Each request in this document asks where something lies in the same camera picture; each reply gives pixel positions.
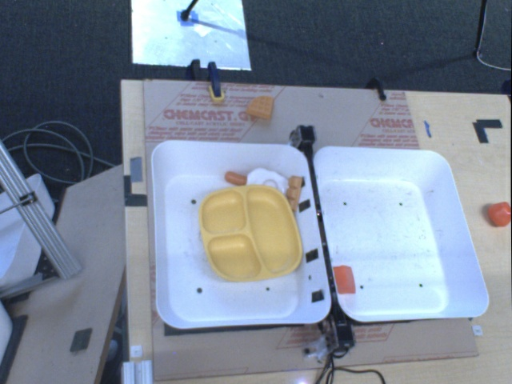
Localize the thin black rod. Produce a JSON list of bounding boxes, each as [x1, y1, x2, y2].
[[304, 142, 341, 327]]

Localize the orange red cylinder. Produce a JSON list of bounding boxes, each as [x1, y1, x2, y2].
[[486, 201, 512, 228]]

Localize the orange toy sausage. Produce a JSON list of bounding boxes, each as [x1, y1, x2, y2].
[[224, 170, 249, 186]]

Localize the red cube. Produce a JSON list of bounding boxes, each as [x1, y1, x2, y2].
[[333, 265, 357, 295]]

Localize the yellow divided plate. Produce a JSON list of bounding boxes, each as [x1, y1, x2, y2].
[[198, 184, 304, 282]]

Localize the white plastic tray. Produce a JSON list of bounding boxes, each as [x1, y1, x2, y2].
[[313, 146, 490, 323], [150, 139, 333, 330]]

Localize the brown cardboard board red print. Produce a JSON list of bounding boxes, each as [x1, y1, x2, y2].
[[142, 79, 480, 382]]

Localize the orange toy waffle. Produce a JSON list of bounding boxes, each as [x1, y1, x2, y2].
[[245, 95, 276, 124]]

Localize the white toy fried egg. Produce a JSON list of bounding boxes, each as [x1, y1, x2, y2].
[[246, 167, 290, 194]]

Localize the tan toy bread piece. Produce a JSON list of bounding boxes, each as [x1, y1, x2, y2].
[[285, 175, 304, 212]]

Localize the black block with wires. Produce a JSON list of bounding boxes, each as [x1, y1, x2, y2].
[[289, 124, 317, 149], [319, 318, 357, 355]]

